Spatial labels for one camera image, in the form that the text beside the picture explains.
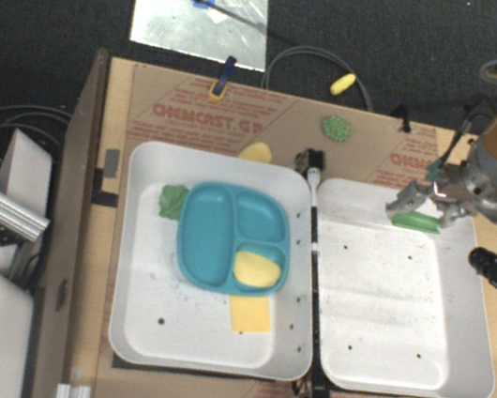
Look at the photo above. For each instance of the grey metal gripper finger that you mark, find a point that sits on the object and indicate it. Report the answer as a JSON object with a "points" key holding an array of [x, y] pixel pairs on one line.
{"points": [[406, 198], [450, 214]]}

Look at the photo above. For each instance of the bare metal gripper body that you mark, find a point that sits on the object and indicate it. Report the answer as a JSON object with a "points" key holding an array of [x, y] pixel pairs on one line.
{"points": [[471, 192]]}

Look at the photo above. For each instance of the green toy cucumber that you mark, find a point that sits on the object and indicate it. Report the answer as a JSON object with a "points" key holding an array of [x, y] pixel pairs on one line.
{"points": [[416, 221]]}

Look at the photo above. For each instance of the white plastic tray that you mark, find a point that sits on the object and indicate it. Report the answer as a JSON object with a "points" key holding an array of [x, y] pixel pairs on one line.
{"points": [[188, 325], [384, 293]]}

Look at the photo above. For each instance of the green dotted round toy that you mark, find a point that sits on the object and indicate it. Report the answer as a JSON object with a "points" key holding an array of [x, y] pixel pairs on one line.
{"points": [[336, 128]]}

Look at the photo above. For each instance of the thin black and white rod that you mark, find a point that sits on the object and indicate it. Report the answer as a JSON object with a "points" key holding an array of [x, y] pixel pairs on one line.
{"points": [[316, 248]]}

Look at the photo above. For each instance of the yellow toy corn cob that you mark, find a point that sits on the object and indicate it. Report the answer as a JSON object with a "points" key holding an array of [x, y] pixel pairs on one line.
{"points": [[343, 83]]}

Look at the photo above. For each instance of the pale yellow round toy food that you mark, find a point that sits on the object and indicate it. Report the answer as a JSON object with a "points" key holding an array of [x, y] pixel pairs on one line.
{"points": [[256, 153]]}

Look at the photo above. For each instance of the yellow toy potato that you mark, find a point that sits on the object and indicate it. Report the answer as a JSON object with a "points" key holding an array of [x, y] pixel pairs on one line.
{"points": [[256, 270]]}

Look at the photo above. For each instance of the yellow toy cheese slice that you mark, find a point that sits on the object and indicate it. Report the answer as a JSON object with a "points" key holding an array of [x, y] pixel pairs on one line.
{"points": [[251, 315]]}

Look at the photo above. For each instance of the brown cardboard board, red print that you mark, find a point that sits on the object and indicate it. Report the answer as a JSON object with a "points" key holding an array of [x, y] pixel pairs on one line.
{"points": [[225, 113]]}

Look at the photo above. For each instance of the blue divided plate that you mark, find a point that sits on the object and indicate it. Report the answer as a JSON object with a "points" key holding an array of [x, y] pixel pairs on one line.
{"points": [[209, 234]]}

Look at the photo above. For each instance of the green toy lettuce leaf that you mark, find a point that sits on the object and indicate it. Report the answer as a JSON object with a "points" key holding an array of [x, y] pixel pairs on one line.
{"points": [[172, 201]]}

